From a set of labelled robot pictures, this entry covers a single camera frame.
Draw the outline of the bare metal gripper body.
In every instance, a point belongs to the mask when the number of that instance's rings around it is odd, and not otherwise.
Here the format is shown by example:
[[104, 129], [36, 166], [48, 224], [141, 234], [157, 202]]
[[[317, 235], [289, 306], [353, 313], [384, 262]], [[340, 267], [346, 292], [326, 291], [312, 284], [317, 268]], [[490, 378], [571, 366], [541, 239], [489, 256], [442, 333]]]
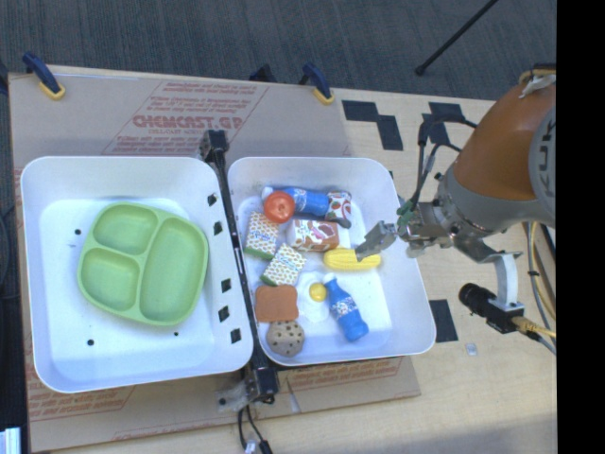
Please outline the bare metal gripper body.
[[473, 259], [474, 225], [453, 204], [440, 201], [414, 204], [406, 201], [397, 210], [397, 234], [407, 243], [406, 253], [417, 258], [430, 247], [454, 248]]

